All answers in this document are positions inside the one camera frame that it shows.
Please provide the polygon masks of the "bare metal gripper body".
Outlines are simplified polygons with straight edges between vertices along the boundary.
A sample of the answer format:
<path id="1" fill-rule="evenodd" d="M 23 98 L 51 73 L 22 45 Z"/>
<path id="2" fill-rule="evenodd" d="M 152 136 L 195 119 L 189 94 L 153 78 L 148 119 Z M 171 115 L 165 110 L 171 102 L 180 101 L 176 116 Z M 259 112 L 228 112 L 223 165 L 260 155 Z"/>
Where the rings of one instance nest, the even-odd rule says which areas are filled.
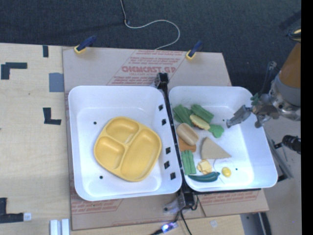
<path id="1" fill-rule="evenodd" d="M 294 106 L 285 101 L 281 95 L 273 96 L 270 94 L 255 95 L 251 100 L 252 112 L 257 116 L 259 121 L 270 119 L 279 119 L 284 117 L 292 121 L 301 120 L 300 107 Z"/>

